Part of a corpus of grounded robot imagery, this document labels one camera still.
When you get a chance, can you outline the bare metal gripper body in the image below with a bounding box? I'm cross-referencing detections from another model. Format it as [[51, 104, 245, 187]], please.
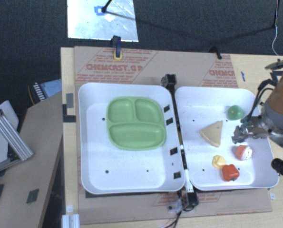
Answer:
[[243, 116, 276, 140]]

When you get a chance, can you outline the orange and white small can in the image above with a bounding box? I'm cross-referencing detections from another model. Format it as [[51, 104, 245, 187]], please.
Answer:
[[234, 144, 254, 162]]

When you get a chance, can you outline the green round toy fruit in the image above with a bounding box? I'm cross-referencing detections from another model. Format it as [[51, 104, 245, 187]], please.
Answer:
[[227, 104, 244, 121]]

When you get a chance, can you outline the tan toy pizza slice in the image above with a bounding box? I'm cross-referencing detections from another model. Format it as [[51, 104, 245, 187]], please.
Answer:
[[199, 120, 224, 148]]

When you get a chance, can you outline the yellow toy pepper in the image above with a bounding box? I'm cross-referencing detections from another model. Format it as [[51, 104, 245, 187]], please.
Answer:
[[212, 154, 226, 170]]

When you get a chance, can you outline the orange toy bell pepper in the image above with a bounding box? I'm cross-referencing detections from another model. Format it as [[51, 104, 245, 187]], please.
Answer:
[[221, 164, 240, 182]]

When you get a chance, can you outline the white plastic tray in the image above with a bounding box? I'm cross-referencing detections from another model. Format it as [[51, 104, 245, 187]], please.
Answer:
[[78, 82, 187, 195], [174, 86, 280, 191]]

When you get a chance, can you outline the thin black and white rod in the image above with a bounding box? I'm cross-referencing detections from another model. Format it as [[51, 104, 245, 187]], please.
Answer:
[[168, 84, 192, 192]]

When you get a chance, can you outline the green divided plate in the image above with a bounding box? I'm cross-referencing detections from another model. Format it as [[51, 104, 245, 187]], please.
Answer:
[[106, 96, 167, 151]]

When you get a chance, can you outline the brown cardboard board, red print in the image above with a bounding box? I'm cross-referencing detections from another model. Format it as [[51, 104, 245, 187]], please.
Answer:
[[73, 46, 274, 225]]

